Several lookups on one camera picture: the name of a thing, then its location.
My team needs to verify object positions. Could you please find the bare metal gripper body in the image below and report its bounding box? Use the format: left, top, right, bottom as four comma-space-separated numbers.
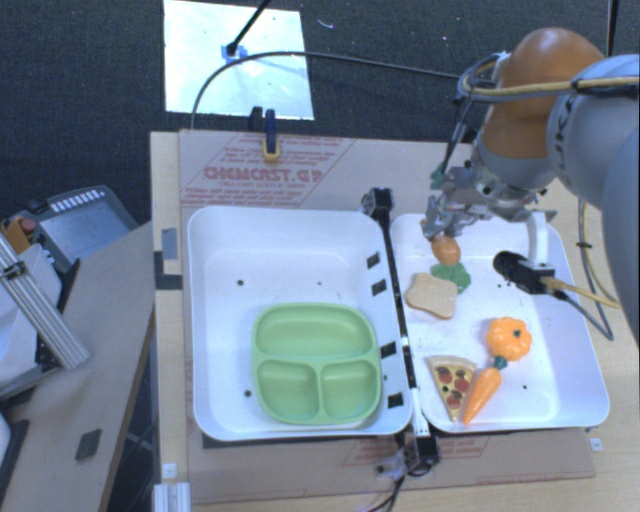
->
435, 167, 534, 224

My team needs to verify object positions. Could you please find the orange round toy fruit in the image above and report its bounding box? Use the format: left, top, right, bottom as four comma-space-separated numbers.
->
430, 235, 463, 267

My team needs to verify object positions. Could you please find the green leafy toy vegetable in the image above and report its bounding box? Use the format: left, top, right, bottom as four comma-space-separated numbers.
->
429, 261, 473, 296

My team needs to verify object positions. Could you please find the tan bread slice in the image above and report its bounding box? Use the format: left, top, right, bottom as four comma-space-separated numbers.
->
404, 272, 459, 322

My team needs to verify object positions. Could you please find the thin black and white rod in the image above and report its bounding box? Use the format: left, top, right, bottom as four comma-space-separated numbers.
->
375, 202, 429, 442

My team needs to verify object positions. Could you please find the brown cardboard board red print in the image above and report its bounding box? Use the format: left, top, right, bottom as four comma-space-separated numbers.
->
177, 128, 597, 505

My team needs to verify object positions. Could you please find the orange toy pumpkin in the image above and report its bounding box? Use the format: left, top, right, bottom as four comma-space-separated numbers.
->
485, 316, 534, 363

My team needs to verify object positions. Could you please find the white plastic tray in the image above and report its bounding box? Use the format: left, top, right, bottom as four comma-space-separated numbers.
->
389, 213, 612, 434
187, 204, 414, 443

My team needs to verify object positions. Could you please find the toy pizza slice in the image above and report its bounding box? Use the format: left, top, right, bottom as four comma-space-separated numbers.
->
425, 354, 478, 424

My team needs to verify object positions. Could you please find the orange carrot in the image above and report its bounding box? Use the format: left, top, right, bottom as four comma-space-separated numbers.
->
461, 355, 509, 427

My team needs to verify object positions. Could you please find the green divided plate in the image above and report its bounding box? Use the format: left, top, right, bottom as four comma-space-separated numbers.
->
250, 302, 384, 428

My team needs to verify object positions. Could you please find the black cylinder on white bracket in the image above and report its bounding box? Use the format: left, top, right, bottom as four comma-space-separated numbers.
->
492, 212, 558, 296

